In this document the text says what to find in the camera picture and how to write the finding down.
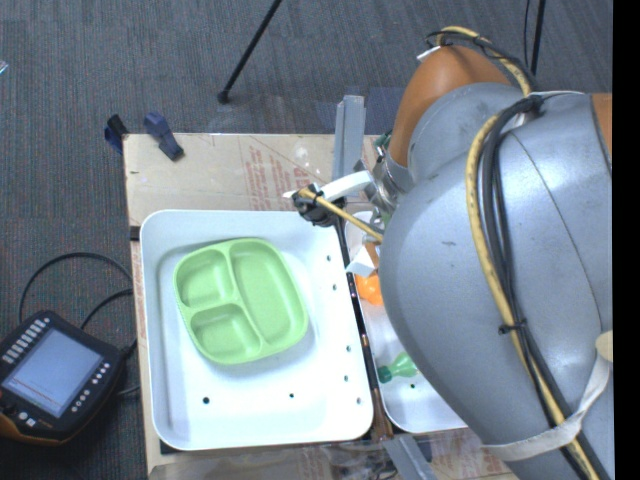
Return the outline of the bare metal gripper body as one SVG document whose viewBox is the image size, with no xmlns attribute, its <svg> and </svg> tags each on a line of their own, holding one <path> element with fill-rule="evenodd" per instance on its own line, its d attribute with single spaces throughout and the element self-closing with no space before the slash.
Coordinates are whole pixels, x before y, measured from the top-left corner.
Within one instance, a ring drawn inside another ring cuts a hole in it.
<svg viewBox="0 0 640 480">
<path fill-rule="evenodd" d="M 386 158 L 378 158 L 372 169 L 374 193 L 371 202 L 386 215 L 392 215 L 398 204 L 399 189 L 393 180 Z"/>
</svg>

